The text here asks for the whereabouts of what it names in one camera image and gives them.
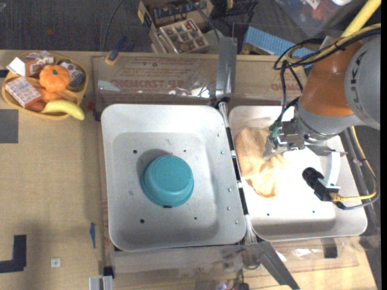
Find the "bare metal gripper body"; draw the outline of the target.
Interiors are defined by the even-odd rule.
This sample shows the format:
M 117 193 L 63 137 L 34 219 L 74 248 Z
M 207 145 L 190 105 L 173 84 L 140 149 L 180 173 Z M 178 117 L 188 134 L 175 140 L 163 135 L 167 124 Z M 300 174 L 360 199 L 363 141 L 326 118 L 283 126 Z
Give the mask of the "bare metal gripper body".
M 294 118 L 290 121 L 275 123 L 273 139 L 276 146 L 287 146 L 287 150 L 301 150 L 305 148 L 304 135 L 299 130 L 297 121 Z

